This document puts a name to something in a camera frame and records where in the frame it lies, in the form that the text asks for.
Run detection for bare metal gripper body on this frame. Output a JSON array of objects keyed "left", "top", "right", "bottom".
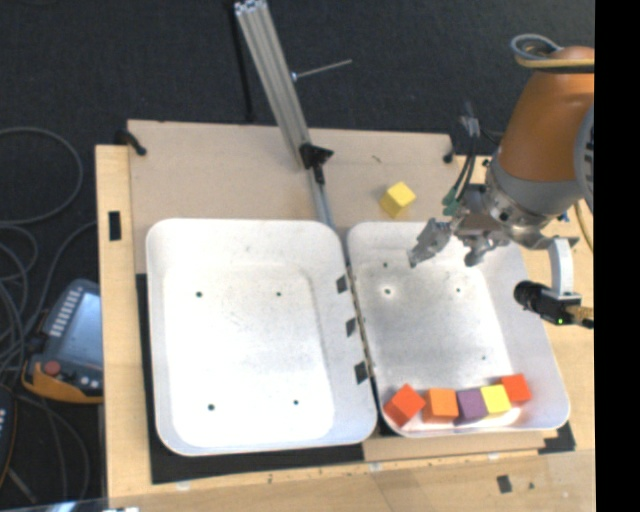
[{"left": 451, "top": 183, "right": 552, "bottom": 251}]

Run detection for yellow cube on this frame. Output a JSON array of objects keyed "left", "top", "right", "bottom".
[
  {"left": 378, "top": 180, "right": 418, "bottom": 219},
  {"left": 480, "top": 383, "right": 513, "bottom": 416}
]

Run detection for white plastic tray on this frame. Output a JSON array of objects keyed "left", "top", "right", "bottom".
[
  {"left": 345, "top": 220, "right": 572, "bottom": 440},
  {"left": 144, "top": 217, "right": 379, "bottom": 458}
]

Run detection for red cube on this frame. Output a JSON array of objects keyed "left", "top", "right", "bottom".
[
  {"left": 382, "top": 383, "right": 428, "bottom": 428},
  {"left": 500, "top": 373, "right": 533, "bottom": 404}
]

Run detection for purple cube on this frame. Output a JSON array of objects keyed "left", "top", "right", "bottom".
[{"left": 455, "top": 387, "right": 489, "bottom": 426}]

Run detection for orange cube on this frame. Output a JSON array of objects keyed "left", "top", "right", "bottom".
[{"left": 421, "top": 387, "right": 460, "bottom": 424}]

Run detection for pale wood board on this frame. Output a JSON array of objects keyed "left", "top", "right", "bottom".
[{"left": 126, "top": 118, "right": 560, "bottom": 463}]

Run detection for black cylinder on white bracket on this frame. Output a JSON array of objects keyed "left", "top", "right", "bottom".
[{"left": 513, "top": 236, "right": 584, "bottom": 327}]

